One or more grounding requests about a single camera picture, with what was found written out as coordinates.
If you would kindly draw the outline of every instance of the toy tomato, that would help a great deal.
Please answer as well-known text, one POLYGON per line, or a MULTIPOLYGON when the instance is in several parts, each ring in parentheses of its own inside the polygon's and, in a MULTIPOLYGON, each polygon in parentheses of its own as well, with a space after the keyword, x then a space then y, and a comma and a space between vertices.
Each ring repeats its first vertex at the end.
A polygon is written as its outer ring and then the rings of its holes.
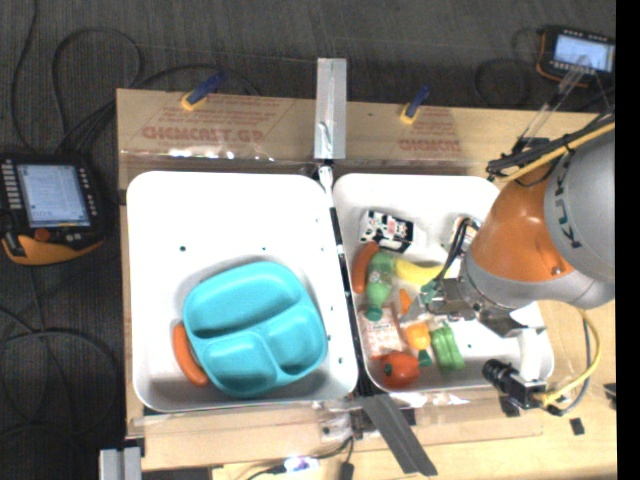
POLYGON ((380 358, 385 386, 403 388, 420 377, 420 363, 411 354, 394 350, 380 358))

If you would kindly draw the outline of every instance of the blue clamp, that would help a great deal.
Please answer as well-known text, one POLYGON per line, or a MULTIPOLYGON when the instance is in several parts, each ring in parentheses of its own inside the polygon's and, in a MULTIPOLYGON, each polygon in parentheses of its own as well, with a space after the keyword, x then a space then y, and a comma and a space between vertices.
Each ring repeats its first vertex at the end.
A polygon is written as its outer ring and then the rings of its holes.
POLYGON ((207 78, 198 87, 196 87, 190 93, 185 94, 182 97, 182 106, 185 110, 193 112, 202 102, 204 102, 207 94, 216 92, 222 83, 227 79, 227 74, 224 71, 216 73, 215 75, 207 78))
POLYGON ((402 109, 402 113, 400 114, 402 122, 412 124, 416 120, 420 105, 422 105, 429 97, 430 92, 428 85, 423 86, 420 91, 418 91, 418 94, 416 94, 414 98, 402 109))

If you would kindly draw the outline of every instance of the wooden table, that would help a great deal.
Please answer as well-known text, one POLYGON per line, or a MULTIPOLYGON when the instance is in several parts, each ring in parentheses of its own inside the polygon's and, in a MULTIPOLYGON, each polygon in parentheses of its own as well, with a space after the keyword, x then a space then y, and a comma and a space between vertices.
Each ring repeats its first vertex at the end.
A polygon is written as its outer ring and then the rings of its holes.
MULTIPOLYGON (((186 159, 176 160, 161 154, 162 148, 170 145, 156 144, 159 149, 153 150, 149 149, 149 144, 141 145, 138 140, 144 126, 148 137, 150 126, 155 126, 154 133, 158 133, 160 128, 154 125, 154 118, 166 123, 171 116, 176 116, 180 96, 156 91, 118 92, 120 189, 123 193, 131 179, 141 172, 190 169, 196 165, 186 159)), ((235 109, 238 97, 231 99, 233 101, 227 101, 224 96, 216 95, 211 104, 217 108, 235 109)), ((269 149, 271 133, 278 139, 277 145, 273 142, 271 151, 277 150, 276 159, 282 160, 279 164, 282 170, 298 172, 305 162, 312 162, 314 101, 245 97, 241 101, 242 108, 250 110, 253 102, 256 102, 256 108, 269 108, 263 122, 252 121, 253 129, 249 130, 255 137, 262 134, 261 154, 265 153, 265 148, 269 149)), ((407 125, 398 119, 398 112, 396 105, 348 103, 349 161, 345 163, 345 170, 483 176, 486 161, 510 149, 535 115, 520 111, 423 107, 421 120, 414 124, 416 133, 411 135, 407 125)), ((579 129, 592 117, 556 113, 541 132, 555 138, 579 129)), ((247 122, 227 124, 225 128, 231 131, 225 133, 233 136, 234 127, 246 128, 247 122)), ((245 152, 247 158, 257 147, 245 152)), ((250 162, 238 160, 239 169, 252 169, 250 162)), ((233 170, 233 164, 225 163, 222 169, 233 170)), ((121 207, 121 226, 127 433, 131 438, 144 437, 143 471, 224 465, 212 470, 213 478, 242 480, 292 453, 312 454, 335 447, 334 443, 325 442, 321 432, 322 420, 331 415, 310 406, 204 411, 178 417, 144 415, 143 404, 132 386, 124 205, 121 207)), ((585 363, 582 323, 577 311, 566 304, 547 301, 540 302, 540 308, 556 358, 551 380, 561 382, 576 376, 585 363)), ((467 407, 429 406, 416 412, 415 433, 441 478, 617 477, 617 413, 604 388, 606 384, 616 382, 615 301, 590 311, 590 316, 603 344, 602 361, 592 377, 589 393, 566 417, 557 418, 532 410, 520 417, 507 418, 500 410, 497 395, 487 395, 486 391, 469 393, 472 400, 474 396, 478 399, 467 407), (584 434, 574 434, 572 419, 579 419, 584 434)), ((301 480, 337 478, 340 462, 345 457, 346 452, 325 459, 319 469, 298 472, 295 477, 301 480)), ((375 435, 356 441, 351 462, 355 465, 356 480, 405 477, 384 440, 375 435)))

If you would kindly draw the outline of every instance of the button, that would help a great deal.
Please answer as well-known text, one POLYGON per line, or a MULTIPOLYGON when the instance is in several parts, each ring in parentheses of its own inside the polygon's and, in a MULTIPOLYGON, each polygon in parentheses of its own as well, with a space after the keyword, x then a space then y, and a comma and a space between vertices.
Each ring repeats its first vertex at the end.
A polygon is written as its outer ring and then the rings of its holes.
POLYGON ((51 238, 51 232, 47 228, 38 228, 33 233, 33 237, 38 242, 48 242, 51 238))

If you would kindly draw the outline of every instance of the toy banana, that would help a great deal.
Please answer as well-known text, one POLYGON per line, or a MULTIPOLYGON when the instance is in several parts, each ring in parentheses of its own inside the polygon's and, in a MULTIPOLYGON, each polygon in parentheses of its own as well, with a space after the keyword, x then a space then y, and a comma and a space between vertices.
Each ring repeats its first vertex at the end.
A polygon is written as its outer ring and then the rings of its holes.
POLYGON ((415 263, 411 263, 410 261, 403 260, 401 258, 396 260, 396 276, 403 281, 419 286, 425 285, 431 281, 440 273, 440 270, 442 270, 442 265, 421 267, 420 265, 416 265, 415 263))

